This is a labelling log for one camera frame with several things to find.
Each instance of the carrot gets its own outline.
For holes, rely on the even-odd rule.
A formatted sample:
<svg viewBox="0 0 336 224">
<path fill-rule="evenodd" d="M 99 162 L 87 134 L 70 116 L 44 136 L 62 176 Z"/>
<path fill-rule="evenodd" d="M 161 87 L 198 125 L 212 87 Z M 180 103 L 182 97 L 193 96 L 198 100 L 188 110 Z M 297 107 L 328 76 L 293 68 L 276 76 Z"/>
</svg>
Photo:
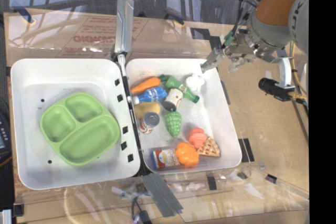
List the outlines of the carrot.
<svg viewBox="0 0 336 224">
<path fill-rule="evenodd" d="M 138 93 L 143 92 L 147 89 L 150 89 L 152 87 L 160 86 L 161 79 L 157 77 L 151 77 L 144 82 L 140 83 L 139 85 L 135 86 L 131 89 L 131 93 Z"/>
</svg>

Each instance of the blue water bottle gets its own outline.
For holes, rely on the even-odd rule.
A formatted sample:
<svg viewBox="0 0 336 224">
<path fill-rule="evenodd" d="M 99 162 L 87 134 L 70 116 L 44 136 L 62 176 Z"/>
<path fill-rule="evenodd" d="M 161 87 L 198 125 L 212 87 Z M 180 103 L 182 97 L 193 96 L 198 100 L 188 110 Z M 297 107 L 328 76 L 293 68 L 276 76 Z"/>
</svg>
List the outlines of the blue water bottle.
<svg viewBox="0 0 336 224">
<path fill-rule="evenodd" d="M 145 90 L 140 96 L 134 96 L 132 98 L 133 104 L 139 104 L 141 102 L 154 102 L 162 98 L 167 97 L 167 92 L 160 86 Z"/>
</svg>

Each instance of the white object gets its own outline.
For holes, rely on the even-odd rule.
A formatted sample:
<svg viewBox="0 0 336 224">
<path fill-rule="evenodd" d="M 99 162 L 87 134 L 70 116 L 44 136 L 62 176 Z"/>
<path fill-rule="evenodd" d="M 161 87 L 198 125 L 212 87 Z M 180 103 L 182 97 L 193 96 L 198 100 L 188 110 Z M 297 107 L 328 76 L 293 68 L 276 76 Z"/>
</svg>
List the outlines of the white object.
<svg viewBox="0 0 336 224">
<path fill-rule="evenodd" d="M 204 59 L 134 59 L 126 65 L 129 85 L 133 87 L 141 81 L 162 74 L 174 76 L 185 81 L 193 73 L 202 76 L 205 84 L 198 93 L 200 99 L 195 104 L 183 99 L 178 105 L 182 116 L 182 127 L 177 138 L 172 137 L 164 121 L 167 110 L 160 110 L 160 122 L 150 134 L 139 133 L 141 148 L 146 166 L 155 173 L 184 173 L 232 168 L 240 164 L 241 149 L 236 130 L 224 95 L 222 84 L 216 69 L 202 74 L 201 64 Z M 200 156 L 199 164 L 194 167 L 175 166 L 169 169 L 155 169 L 151 152 L 163 148 L 175 148 L 179 142 L 187 142 L 189 131 L 193 127 L 202 128 L 218 144 L 221 155 L 219 158 Z"/>
<path fill-rule="evenodd" d="M 191 91 L 200 91 L 202 85 L 205 83 L 203 77 L 198 76 L 197 74 L 192 74 L 190 77 L 187 77 L 185 80 L 185 84 Z"/>
<path fill-rule="evenodd" d="M 114 62 L 22 59 L 13 64 L 11 78 L 18 173 L 28 188 L 102 182 L 138 172 L 140 157 L 120 69 Z M 48 107 L 78 91 L 92 94 L 108 108 L 119 123 L 120 138 L 95 161 L 77 167 L 64 162 L 49 145 L 40 130 L 40 118 Z M 124 142 L 127 147 L 122 150 Z"/>
</svg>

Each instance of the green divided plate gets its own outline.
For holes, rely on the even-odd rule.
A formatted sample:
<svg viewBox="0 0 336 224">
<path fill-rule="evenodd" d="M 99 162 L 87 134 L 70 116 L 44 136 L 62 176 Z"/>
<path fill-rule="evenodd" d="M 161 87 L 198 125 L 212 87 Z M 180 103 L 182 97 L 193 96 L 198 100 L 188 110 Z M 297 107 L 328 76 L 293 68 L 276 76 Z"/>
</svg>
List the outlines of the green divided plate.
<svg viewBox="0 0 336 224">
<path fill-rule="evenodd" d="M 41 117 L 40 127 L 57 154 L 75 166 L 92 162 L 120 136 L 114 116 L 85 92 L 69 95 L 49 107 Z"/>
</svg>

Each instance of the green glass bottle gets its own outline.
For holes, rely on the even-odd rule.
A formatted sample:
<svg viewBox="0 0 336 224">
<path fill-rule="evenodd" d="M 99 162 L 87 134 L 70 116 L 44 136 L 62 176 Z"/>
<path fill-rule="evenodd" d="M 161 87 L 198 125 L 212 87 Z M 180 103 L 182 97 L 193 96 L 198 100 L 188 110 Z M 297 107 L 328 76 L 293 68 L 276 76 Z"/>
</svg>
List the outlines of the green glass bottle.
<svg viewBox="0 0 336 224">
<path fill-rule="evenodd" d="M 180 81 L 178 81 L 177 79 L 175 79 L 173 76 L 169 77 L 169 79 L 167 80 L 165 86 L 168 89 L 171 89 L 171 88 L 177 88 L 177 89 L 179 89 L 181 92 L 183 92 L 183 97 L 190 99 L 194 103 L 197 103 L 199 101 L 199 99 L 200 99 L 199 96 L 193 94 L 191 92 L 191 90 L 186 85 L 184 85 L 183 83 L 181 83 Z"/>
</svg>

